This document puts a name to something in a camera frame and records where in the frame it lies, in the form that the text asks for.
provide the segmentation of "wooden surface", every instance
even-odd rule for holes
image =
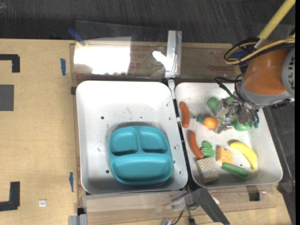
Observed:
[[[73,100],[70,93],[72,41],[0,39],[0,53],[18,54],[21,72],[0,61],[0,84],[15,85],[15,109],[0,112],[0,201],[7,201],[9,183],[20,181],[18,210],[0,212],[2,224],[68,224],[78,205]],[[60,59],[66,60],[63,76]],[[74,174],[74,192],[69,183]],[[282,195],[273,189],[275,207],[225,213],[233,225],[291,224]],[[47,199],[46,207],[38,200]],[[211,223],[207,215],[197,224]],[[137,222],[159,225],[161,220]],[[182,218],[179,225],[187,224]]]

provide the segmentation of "toy sausage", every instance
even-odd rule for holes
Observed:
[[[182,118],[182,127],[183,128],[188,128],[189,126],[189,110],[188,110],[188,106],[186,105],[186,103],[184,102],[180,102],[179,103],[179,107],[182,111],[182,114],[183,114],[183,118]]]
[[[194,153],[194,155],[196,156],[196,158],[197,159],[204,158],[204,155],[201,152],[201,150],[199,149],[197,142],[196,142],[196,133],[190,132],[188,134],[188,142],[189,142],[189,146],[190,146],[192,152]]]

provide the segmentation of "yellow banana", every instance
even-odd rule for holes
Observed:
[[[253,170],[257,170],[257,156],[251,148],[242,142],[233,142],[230,146],[244,154],[249,163],[252,165]]]

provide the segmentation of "yellow toy block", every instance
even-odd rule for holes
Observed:
[[[233,164],[233,153],[220,147],[217,149],[217,161]]]

